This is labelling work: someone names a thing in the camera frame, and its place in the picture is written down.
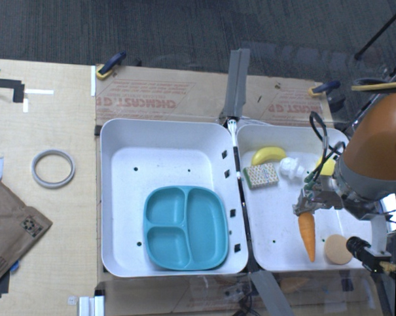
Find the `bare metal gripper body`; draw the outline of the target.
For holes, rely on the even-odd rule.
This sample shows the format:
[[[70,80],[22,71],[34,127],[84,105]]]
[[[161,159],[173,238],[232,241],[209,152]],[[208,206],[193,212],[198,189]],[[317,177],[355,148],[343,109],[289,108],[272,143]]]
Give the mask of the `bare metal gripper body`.
[[[344,209],[358,220],[384,217],[385,211],[380,200],[362,197],[346,183],[332,177],[320,177],[309,191],[309,199],[317,203],[316,210]]]

